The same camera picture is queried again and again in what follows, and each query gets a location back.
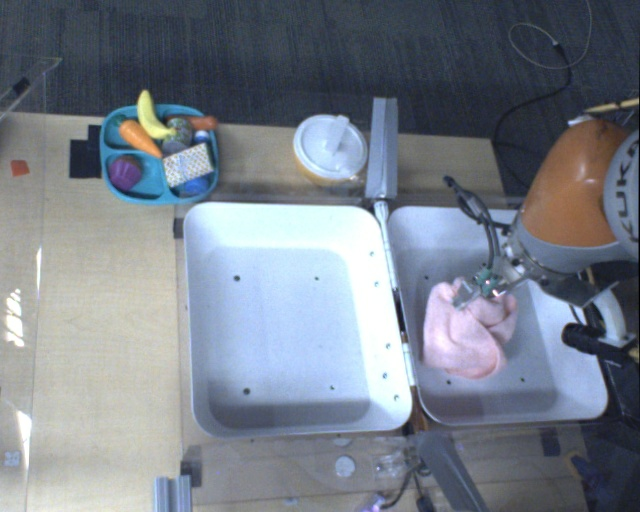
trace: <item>orange sticker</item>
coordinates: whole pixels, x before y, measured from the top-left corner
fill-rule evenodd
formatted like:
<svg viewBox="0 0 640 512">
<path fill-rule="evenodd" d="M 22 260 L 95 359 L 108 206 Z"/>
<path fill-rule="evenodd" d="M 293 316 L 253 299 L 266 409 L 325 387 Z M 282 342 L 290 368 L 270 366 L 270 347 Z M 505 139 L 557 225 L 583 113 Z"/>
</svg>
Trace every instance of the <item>orange sticker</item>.
<svg viewBox="0 0 640 512">
<path fill-rule="evenodd" d="M 29 174 L 27 162 L 24 160 L 11 160 L 11 175 L 15 178 L 16 176 L 24 176 L 25 174 Z"/>
</svg>

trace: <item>gray carpet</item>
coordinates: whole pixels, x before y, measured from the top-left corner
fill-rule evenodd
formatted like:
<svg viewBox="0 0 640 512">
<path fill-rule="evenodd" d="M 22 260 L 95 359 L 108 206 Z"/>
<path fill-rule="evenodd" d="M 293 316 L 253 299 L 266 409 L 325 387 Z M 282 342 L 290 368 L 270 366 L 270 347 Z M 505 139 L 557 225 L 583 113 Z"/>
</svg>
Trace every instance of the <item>gray carpet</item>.
<svg viewBox="0 0 640 512">
<path fill-rule="evenodd" d="M 640 4 L 591 0 L 593 34 L 572 86 L 510 116 L 502 139 L 506 191 L 521 194 L 565 126 L 588 106 L 638 89 Z M 397 97 L 406 133 L 491 137 L 500 114 L 566 76 L 526 62 L 509 28 L 536 23 L 569 60 L 584 47 L 582 0 L 3 0 L 0 52 L 60 56 L 49 110 L 105 115 L 143 88 L 223 122 L 294 126 L 345 113 L 369 126 L 374 95 Z M 514 39 L 561 64 L 531 30 Z"/>
</svg>

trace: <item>plastic lid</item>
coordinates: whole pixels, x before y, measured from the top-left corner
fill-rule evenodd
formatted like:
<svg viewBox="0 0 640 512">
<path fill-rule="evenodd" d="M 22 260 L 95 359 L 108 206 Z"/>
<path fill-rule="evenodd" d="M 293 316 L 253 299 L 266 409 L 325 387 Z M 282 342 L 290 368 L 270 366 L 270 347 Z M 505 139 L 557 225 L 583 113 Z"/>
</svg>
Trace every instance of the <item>plastic lid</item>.
<svg viewBox="0 0 640 512">
<path fill-rule="evenodd" d="M 302 122 L 293 138 L 300 162 L 329 180 L 345 180 L 367 162 L 367 142 L 345 116 L 319 115 Z"/>
</svg>

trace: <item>toy carrot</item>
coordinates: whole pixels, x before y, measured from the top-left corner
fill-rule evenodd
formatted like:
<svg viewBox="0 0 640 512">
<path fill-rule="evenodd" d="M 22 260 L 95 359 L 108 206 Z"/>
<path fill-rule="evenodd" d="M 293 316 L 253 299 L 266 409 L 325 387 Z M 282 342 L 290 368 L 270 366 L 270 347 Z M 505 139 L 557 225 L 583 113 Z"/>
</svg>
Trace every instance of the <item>toy carrot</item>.
<svg viewBox="0 0 640 512">
<path fill-rule="evenodd" d="M 115 119 L 115 123 L 120 137 L 128 142 L 131 147 L 144 151 L 156 158 L 162 158 L 162 151 L 138 121 L 119 116 Z"/>
<path fill-rule="evenodd" d="M 213 116 L 167 116 L 167 121 L 170 121 L 173 118 L 179 117 L 181 119 L 186 119 L 191 124 L 191 127 L 194 130 L 215 130 L 218 127 L 218 120 Z"/>
</svg>

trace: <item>cracker box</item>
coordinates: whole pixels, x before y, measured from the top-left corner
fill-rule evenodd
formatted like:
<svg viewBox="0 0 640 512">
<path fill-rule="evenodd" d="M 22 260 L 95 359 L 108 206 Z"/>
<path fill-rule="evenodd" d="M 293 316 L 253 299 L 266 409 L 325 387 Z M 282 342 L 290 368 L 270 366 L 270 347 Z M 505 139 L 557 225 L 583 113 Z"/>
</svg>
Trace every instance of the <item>cracker box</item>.
<svg viewBox="0 0 640 512">
<path fill-rule="evenodd" d="M 169 187 L 174 188 L 199 176 L 213 172 L 213 162 L 202 143 L 162 159 Z"/>
</svg>

